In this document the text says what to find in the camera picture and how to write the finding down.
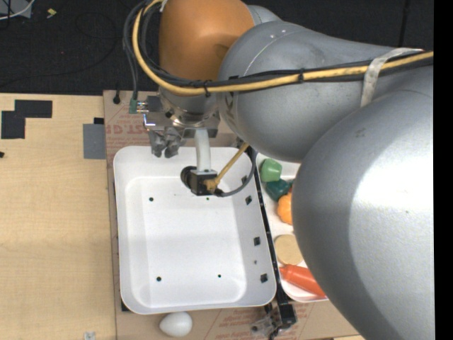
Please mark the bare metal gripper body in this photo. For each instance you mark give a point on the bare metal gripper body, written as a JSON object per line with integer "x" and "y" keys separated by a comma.
{"x": 198, "y": 125}

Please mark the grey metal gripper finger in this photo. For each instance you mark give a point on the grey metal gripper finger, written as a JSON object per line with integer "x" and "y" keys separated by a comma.
{"x": 158, "y": 145}
{"x": 173, "y": 145}

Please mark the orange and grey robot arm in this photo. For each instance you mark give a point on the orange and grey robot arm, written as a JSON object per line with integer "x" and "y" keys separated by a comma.
{"x": 318, "y": 119}

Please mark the light green cup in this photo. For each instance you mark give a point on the light green cup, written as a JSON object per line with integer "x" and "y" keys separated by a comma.
{"x": 270, "y": 170}

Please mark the white plastic tray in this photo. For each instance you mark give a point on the white plastic tray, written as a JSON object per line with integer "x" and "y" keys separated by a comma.
{"x": 285, "y": 230}
{"x": 191, "y": 243}

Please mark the dark green toy pepper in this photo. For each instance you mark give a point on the dark green toy pepper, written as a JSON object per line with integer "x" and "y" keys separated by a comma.
{"x": 277, "y": 188}

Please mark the orange toy pumpkin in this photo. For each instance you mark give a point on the orange toy pumpkin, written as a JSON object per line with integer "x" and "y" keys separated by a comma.
{"x": 286, "y": 209}

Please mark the tan round biscuit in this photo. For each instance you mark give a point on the tan round biscuit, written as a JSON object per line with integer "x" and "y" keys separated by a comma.
{"x": 287, "y": 249}

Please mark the white egg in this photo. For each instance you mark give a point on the white egg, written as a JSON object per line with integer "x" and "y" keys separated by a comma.
{"x": 176, "y": 323}

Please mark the orange carrot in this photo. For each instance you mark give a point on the orange carrot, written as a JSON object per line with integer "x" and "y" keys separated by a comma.
{"x": 301, "y": 278}

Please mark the black cylinder on white bracket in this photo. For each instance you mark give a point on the black cylinder on white bracket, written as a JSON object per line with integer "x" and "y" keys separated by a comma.
{"x": 200, "y": 182}

